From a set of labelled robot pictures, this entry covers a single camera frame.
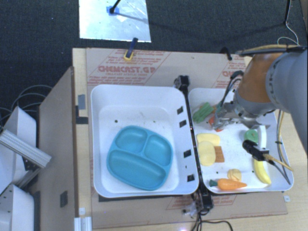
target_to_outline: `green round object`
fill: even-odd
[[[244,140],[250,140],[258,144],[259,142],[258,132],[254,129],[249,129],[244,135]]]

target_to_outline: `black floor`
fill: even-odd
[[[235,52],[276,44],[281,36],[295,39],[283,24],[287,0],[146,3],[152,43],[139,43],[137,49],[219,52],[226,46]],[[29,86],[54,86],[72,64],[72,48],[128,47],[127,42],[80,39],[78,9],[78,0],[0,0],[0,107],[10,109]],[[307,45],[299,0],[292,2],[289,24],[299,43]]]

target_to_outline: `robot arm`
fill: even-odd
[[[217,109],[213,128],[234,122],[252,128],[259,116],[275,109],[291,114],[307,153],[307,50],[256,54],[233,102]]]

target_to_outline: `yellow banana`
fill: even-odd
[[[260,181],[262,181],[265,184],[271,184],[270,177],[265,171],[263,161],[257,161],[254,159],[254,168],[255,168],[255,173]]]

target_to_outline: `blue divided plate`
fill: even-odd
[[[128,126],[113,140],[107,168],[120,181],[153,191],[165,183],[172,157],[172,146],[164,137],[145,128]]]

